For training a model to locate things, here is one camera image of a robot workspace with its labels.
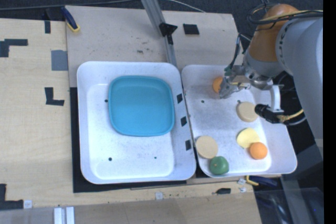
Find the white cable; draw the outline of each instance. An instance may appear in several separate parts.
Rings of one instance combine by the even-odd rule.
[[[177,1],[177,0],[167,0],[167,1],[176,2],[176,3],[179,3],[179,4],[181,4],[181,5],[187,6],[187,7],[189,7],[189,8],[195,9],[195,10],[197,10],[197,11],[199,11],[199,12],[206,13],[204,10],[201,10],[201,9],[199,9],[199,8],[193,7],[193,6],[191,6],[191,5],[185,4],[185,3],[180,2],[180,1]]]

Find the white tray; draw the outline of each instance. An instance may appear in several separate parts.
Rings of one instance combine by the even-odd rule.
[[[136,137],[113,129],[106,100],[110,82],[120,76],[157,77],[168,83],[175,109],[171,132]],[[89,61],[78,68],[77,87],[80,165],[86,180],[94,184],[157,182],[186,180],[195,173],[196,160],[181,75],[175,66]]]
[[[232,177],[244,175],[289,174],[297,167],[297,158],[287,128],[283,124],[272,124],[262,118],[247,123],[237,113],[238,100],[253,104],[271,104],[269,91],[251,87],[233,93],[228,99],[220,99],[212,89],[212,83],[223,76],[225,66],[190,65],[182,70],[182,82],[190,117],[193,138],[209,135],[218,144],[218,154],[229,162],[229,172],[214,175],[209,170],[209,160],[198,156],[202,171],[210,177]],[[253,128],[261,142],[268,147],[268,155],[262,160],[253,159],[248,149],[236,142],[237,134],[244,128]]]

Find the orange ball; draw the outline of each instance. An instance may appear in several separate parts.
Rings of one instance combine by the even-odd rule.
[[[214,89],[215,92],[219,93],[221,90],[221,82],[223,81],[222,77],[217,77],[214,79],[214,82],[212,83],[212,88]]]
[[[250,154],[254,159],[263,159],[267,153],[268,149],[262,142],[253,143],[250,147]]]

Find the green ball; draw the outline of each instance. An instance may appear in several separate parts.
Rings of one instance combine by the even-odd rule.
[[[210,172],[214,175],[222,175],[229,171],[229,162],[222,156],[216,156],[210,161]]]

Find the blue plate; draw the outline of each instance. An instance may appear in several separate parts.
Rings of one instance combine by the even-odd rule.
[[[121,134],[166,134],[175,122],[171,88],[154,77],[118,77],[110,84],[109,113],[112,126]]]

